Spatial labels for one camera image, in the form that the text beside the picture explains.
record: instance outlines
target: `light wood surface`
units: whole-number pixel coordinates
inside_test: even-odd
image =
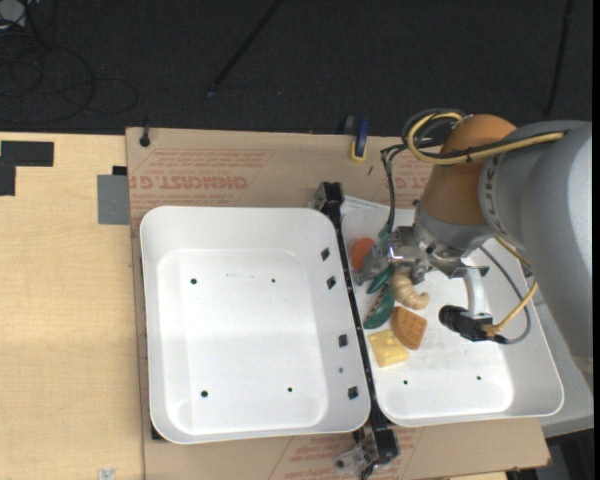
[[[143,477],[128,226],[98,224],[97,176],[122,136],[0,133],[55,142],[0,197],[0,479]]]

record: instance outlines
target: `black cable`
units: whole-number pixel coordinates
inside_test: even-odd
[[[413,143],[417,149],[422,149],[422,148],[432,147],[432,146],[439,146],[439,145],[443,144],[446,140],[446,137],[441,138],[441,139],[431,139],[431,138],[425,137],[424,135],[431,133],[432,131],[434,131],[437,128],[457,122],[457,120],[455,118],[438,117],[440,114],[446,114],[449,112],[457,113],[463,119],[465,117],[467,117],[462,111],[456,110],[456,109],[424,110],[422,112],[419,112],[418,114],[415,114],[414,116],[410,117],[407,120],[407,122],[405,123],[405,125],[402,128],[402,137],[401,137],[402,143],[408,147],[407,136],[411,133],[411,130],[417,124],[418,121],[420,121],[421,119],[423,119],[424,117],[429,115],[429,118],[420,125],[418,130],[416,130],[415,134],[413,135]],[[560,129],[560,130],[546,131],[546,132],[543,132],[542,135],[546,135],[546,134],[550,134],[550,133],[565,133],[565,130]],[[533,138],[533,135],[517,137],[517,138],[505,137],[498,142],[483,144],[483,145],[479,145],[479,146],[470,146],[466,149],[454,149],[453,151],[449,151],[446,153],[427,153],[427,156],[429,158],[434,158],[434,159],[449,159],[449,158],[455,159],[455,158],[466,157],[467,161],[469,162],[469,161],[471,161],[471,155],[474,155],[476,153],[482,153],[485,151],[489,152],[489,151],[492,151],[503,145],[516,144],[518,142],[523,142],[523,141],[526,141],[531,138]]]
[[[491,262],[498,268],[498,270],[502,272],[502,275],[505,277],[505,279],[509,282],[513,290],[516,292],[518,298],[522,300],[524,296],[522,295],[522,293],[520,293],[518,286],[509,275],[509,272],[505,270],[502,264],[493,256],[493,254],[491,254],[487,249],[485,249],[484,246],[480,246],[480,250],[485,254],[485,256],[487,256],[487,258],[491,260]],[[496,340],[498,343],[501,343],[502,345],[515,345],[516,343],[520,343],[529,335],[529,332],[531,332],[531,315],[529,314],[529,308],[526,305],[524,307],[524,314],[526,316],[527,326],[523,333],[517,338],[512,339],[505,338],[504,336],[499,336],[499,339]]]
[[[42,35],[43,28],[40,27],[38,20],[41,13],[34,12],[28,0],[18,1],[24,6],[24,12],[18,21],[26,17],[28,26],[26,28],[11,27],[0,31],[0,97],[6,98],[9,102],[17,100],[20,103],[24,102],[25,98],[59,97],[73,110],[55,119],[27,120],[0,117],[0,122],[48,125],[71,119],[85,110],[117,115],[128,112],[137,105],[139,93],[131,83],[119,77],[98,78],[84,57],[70,48],[56,43],[56,27],[54,25],[56,6],[59,0],[50,2],[50,18],[43,24],[45,31],[50,30],[50,35],[47,37]],[[118,2],[113,4],[77,3],[89,7],[109,7]],[[18,25],[16,21],[6,19],[1,13],[0,24]],[[71,71],[70,75],[73,75],[74,78],[77,76],[77,81],[63,80],[67,67]],[[101,94],[99,88],[103,84],[114,89],[122,87],[130,97],[124,100],[125,104],[117,108],[96,106],[94,99]],[[79,93],[79,97],[75,94],[76,91],[82,91]]]
[[[382,160],[382,165],[384,166],[384,171],[387,176],[387,185],[389,187],[389,217],[387,218],[387,232],[391,233],[393,230],[393,224],[395,220],[396,213],[396,194],[395,187],[393,184],[393,159],[404,151],[406,148],[401,144],[394,144],[393,146],[389,146],[388,148],[380,151],[380,159]]]

